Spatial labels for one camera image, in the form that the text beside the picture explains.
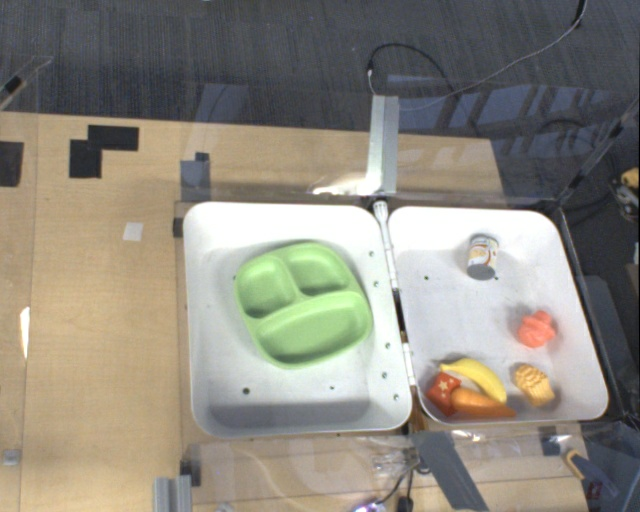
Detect white plastic tray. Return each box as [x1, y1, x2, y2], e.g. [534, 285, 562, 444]
[387, 205, 610, 427]
[181, 200, 414, 440]

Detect small white can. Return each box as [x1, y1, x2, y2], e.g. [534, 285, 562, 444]
[466, 234, 501, 281]

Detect green divided plate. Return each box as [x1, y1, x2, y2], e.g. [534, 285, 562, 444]
[233, 241, 375, 371]

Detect orange toy octopus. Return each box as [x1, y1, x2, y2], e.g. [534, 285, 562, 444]
[517, 309, 558, 349]

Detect orange carrot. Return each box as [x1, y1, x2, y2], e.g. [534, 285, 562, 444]
[450, 387, 517, 419]

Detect thin black and white rod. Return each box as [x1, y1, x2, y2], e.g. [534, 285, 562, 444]
[372, 200, 419, 387]

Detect pale wood board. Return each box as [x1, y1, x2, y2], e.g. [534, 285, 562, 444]
[0, 110, 589, 512]

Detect yellow banana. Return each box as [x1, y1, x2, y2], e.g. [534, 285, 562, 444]
[439, 357, 508, 404]

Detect yellow toy cupcake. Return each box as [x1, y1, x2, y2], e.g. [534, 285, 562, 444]
[514, 363, 557, 407]

